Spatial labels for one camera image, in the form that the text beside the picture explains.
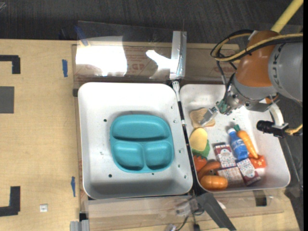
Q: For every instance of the red and white carton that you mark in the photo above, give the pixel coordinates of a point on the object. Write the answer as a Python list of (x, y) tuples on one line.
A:
[(249, 171), (225, 155), (231, 174)]

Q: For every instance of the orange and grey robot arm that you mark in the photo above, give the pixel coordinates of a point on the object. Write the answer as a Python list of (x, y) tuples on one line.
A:
[(260, 66)]

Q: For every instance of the white plastic tray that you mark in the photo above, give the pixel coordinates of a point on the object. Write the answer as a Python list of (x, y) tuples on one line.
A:
[(269, 157), (96, 129)]

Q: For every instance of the blue bottle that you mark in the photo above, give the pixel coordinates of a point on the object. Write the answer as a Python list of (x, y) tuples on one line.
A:
[(238, 145)]

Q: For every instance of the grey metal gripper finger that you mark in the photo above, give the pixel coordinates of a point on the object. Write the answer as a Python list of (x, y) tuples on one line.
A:
[(207, 116)]

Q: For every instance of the orange toy bread roll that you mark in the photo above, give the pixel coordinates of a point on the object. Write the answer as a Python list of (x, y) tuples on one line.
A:
[(214, 182)]

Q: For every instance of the orange packet with stars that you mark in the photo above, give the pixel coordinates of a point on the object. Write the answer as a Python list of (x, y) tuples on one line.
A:
[(260, 163)]

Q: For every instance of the small white square block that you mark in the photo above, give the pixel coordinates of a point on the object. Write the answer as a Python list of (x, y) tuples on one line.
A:
[(43, 208)]

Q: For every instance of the orange toy sausage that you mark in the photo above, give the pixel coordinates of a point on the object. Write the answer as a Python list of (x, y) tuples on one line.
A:
[(209, 167)]

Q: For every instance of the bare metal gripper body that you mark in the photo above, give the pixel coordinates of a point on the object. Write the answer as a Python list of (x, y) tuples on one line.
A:
[(234, 103)]

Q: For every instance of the blue divided plate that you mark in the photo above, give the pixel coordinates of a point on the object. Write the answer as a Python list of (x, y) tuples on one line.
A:
[(142, 143)]

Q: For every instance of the orange carrot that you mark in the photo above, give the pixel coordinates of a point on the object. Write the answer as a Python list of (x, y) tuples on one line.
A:
[(247, 141)]

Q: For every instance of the black cylinder on white bracket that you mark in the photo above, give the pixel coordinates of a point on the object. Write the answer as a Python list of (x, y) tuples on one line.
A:
[(267, 126)]

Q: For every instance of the tan bread slice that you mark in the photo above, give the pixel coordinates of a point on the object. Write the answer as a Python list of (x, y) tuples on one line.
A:
[(195, 115)]

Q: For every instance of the red toy strawberry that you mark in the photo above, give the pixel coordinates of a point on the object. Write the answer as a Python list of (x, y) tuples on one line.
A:
[(199, 162)]

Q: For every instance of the yellow and green toy corn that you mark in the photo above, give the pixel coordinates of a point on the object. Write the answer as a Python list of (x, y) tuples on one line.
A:
[(198, 138)]

